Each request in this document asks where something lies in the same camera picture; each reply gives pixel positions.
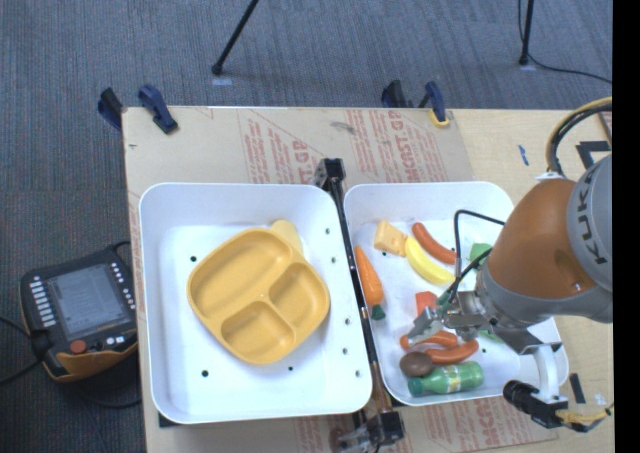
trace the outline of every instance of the white tray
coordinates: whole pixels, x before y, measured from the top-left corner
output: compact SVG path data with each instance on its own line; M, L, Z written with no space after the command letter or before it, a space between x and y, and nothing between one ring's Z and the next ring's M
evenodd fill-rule
M225 240L281 218L298 229L331 307L293 352L256 366L232 355L200 322L187 279L197 260ZM140 200L140 228L151 391L162 415L198 424L342 414L367 403L368 356L328 193L312 185L162 183Z
M406 234L411 225L422 221L432 236L448 247L455 247L453 217L457 210L466 209L498 220L505 220L513 209L509 196L498 186L487 182L397 183L358 185L345 195L344 210L352 245L361 245L371 260L383 284L386 318L371 320L374 344L389 393L406 405L431 405L456 400L468 400L502 394L503 386L511 379L539 386L539 373L533 356L518 356L504 343L479 337L480 348L469 357L484 371L484 383L475 390L447 395L412 396L407 378L400 370L400 358L406 353L399 339L413 327L416 318L415 293L432 291L440 295L447 285L430 284L420 277L406 258L374 249L377 224L387 220ZM493 244L501 226L469 215L459 219L462 268L469 262L474 243ZM442 265L453 271L453 267ZM473 289L475 270L462 281L459 290ZM559 341L553 319L534 325L529 331L541 341ZM568 375L568 361L564 348L555 353L558 380L562 384Z

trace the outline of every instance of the tripod leg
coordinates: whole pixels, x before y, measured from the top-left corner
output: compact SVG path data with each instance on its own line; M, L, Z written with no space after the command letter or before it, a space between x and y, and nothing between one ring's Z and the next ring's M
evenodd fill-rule
M531 35L531 20L533 19L533 1L527 4L527 19L524 25L524 37L522 38L522 52L520 53L520 65L526 65L529 61L529 36Z
M215 64L213 64L213 66L211 67L211 72L213 74L218 75L222 73L222 64L224 64L224 61L226 60L227 56L231 52L233 45L236 43L236 40L238 39L238 37L240 37L240 34L242 33L242 29L244 28L244 25L246 24L246 22L249 20L249 17L251 16L253 9L258 4L258 1L260 0L251 0L251 3L249 3L247 10L245 10L244 14L242 15L242 18L240 19L238 26L236 26L236 29L234 30L233 35L231 35L229 42L227 43L224 50L222 51L220 58L218 58L218 61Z

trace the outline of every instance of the blue clamp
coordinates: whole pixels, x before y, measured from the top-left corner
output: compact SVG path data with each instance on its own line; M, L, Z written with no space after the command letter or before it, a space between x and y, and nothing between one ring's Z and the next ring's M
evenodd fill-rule
M142 106L154 112L153 122L166 134L169 134L178 127L178 123L171 117L169 109L158 89L149 84L143 85L138 91L138 98L142 102Z
M432 103L433 117L432 120L437 125L445 125L449 123L447 119L445 108L444 108L444 99L442 99L442 94L440 93L440 89L436 85L435 81L428 82L424 89L427 91L424 98L418 105L418 108L424 108L424 105L427 104L429 100Z
M100 94L98 113L118 131L122 131L122 103L111 87Z

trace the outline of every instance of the toy bottle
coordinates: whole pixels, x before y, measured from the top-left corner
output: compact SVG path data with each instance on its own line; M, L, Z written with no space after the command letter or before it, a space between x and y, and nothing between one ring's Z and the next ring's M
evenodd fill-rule
M409 378L412 396L448 394L474 389L484 382L482 366L475 361L439 366L424 377Z

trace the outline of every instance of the yellow cable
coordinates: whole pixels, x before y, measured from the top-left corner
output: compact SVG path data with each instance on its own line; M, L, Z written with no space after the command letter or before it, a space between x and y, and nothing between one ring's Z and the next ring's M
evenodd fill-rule
M607 410L601 410L596 414L579 414L567 409L556 410L556 416L558 416L563 423L586 423L590 421L596 421L598 419L604 419L607 416L613 414L613 406Z
M569 113L564 119L562 119L558 125L553 129L553 131L551 132L551 135L549 135L549 139L547 140L547 146L545 149L546 152L546 159L547 159L547 166L552 167L554 165L555 160L551 159L551 153L552 153L552 146L551 146L551 141L552 139L557 135L558 131L560 131L560 128L562 127L563 124L566 124L566 122L568 120L570 120L572 117L581 114L582 112L586 111L586 110L590 110L592 108L596 108L598 106L604 106L607 104L610 104L613 102L613 96L608 96L608 97L603 97L601 99L596 99L595 101L591 101L585 105L582 105L580 108L576 108L575 110L573 110L571 113Z

